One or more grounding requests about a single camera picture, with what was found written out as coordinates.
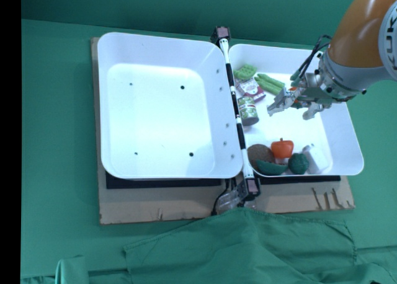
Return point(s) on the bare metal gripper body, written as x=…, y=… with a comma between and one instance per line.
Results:
x=314, y=90

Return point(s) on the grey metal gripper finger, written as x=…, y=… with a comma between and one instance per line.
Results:
x=280, y=101
x=314, y=110

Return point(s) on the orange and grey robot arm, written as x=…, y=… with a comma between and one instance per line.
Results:
x=356, y=38

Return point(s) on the green asparagus bundle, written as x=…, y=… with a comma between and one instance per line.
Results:
x=270, y=83

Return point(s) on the white plastic tray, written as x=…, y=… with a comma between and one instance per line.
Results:
x=155, y=115
x=291, y=127

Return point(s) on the red and white packet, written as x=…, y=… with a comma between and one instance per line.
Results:
x=251, y=89

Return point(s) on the green labelled can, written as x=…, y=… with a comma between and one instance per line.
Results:
x=247, y=110

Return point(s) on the black and white thin rod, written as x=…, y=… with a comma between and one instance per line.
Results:
x=237, y=115

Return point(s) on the green waffle biscuit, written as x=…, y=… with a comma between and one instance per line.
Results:
x=245, y=71

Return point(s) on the orange bell pepper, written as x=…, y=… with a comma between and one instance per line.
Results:
x=282, y=149

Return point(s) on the white plastic bottle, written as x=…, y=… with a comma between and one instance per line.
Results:
x=318, y=158

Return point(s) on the green broccoli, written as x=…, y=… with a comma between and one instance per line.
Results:
x=298, y=163

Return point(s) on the brown round bread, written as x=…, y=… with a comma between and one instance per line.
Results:
x=259, y=153

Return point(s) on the green watermelon slice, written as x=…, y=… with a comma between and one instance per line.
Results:
x=271, y=168

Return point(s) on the green cloth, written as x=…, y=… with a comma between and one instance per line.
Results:
x=248, y=245

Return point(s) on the brown cardboard board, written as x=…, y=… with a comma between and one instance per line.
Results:
x=155, y=202

